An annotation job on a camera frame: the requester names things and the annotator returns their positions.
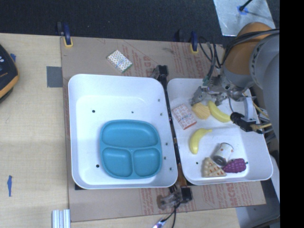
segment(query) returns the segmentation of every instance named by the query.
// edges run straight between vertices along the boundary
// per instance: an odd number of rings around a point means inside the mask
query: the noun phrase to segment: yellow banana
[[[208,107],[210,109],[211,115],[213,115],[220,122],[227,123],[230,121],[230,116],[222,112],[213,101],[208,101]]]
[[[212,129],[199,128],[190,137],[190,150],[193,154],[197,154],[199,151],[200,139],[206,134],[212,132]]]

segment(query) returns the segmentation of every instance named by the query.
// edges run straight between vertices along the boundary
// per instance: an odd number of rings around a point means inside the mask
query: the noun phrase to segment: wooden table
[[[47,87],[60,67],[60,38],[1,34],[20,79],[0,104],[0,227],[50,228],[53,210],[69,208],[63,92]],[[11,197],[7,181],[12,176]],[[71,223],[72,228],[151,228],[163,215]],[[165,227],[171,227],[169,219]],[[176,228],[237,228],[235,208],[178,213]]]

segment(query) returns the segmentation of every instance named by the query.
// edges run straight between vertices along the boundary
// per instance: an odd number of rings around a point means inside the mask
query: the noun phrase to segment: toy pizza slice
[[[203,177],[225,177],[227,174],[210,157],[205,158]]]

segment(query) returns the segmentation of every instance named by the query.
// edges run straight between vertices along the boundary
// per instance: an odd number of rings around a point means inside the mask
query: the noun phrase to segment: blue divided plate
[[[113,120],[100,131],[100,157],[105,171],[120,179],[156,175],[162,166],[159,134],[150,123]]]

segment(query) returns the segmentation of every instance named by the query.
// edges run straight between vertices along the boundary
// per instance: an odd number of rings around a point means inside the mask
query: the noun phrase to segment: brown cardboard sheet
[[[168,188],[82,190],[75,186],[71,174],[69,109],[67,84],[76,74],[150,77],[157,65],[168,66],[168,81],[173,78],[203,78],[210,62],[201,49],[197,54],[189,43],[139,41],[104,38],[72,38],[73,47],[65,47],[61,38],[64,113],[69,208],[72,222],[112,219],[170,213],[157,205],[158,196],[170,194]],[[106,57],[115,50],[122,52],[133,65],[120,73]],[[217,45],[219,56],[223,48]],[[259,181],[191,186],[193,200],[178,208],[178,212],[224,209],[265,204]]]

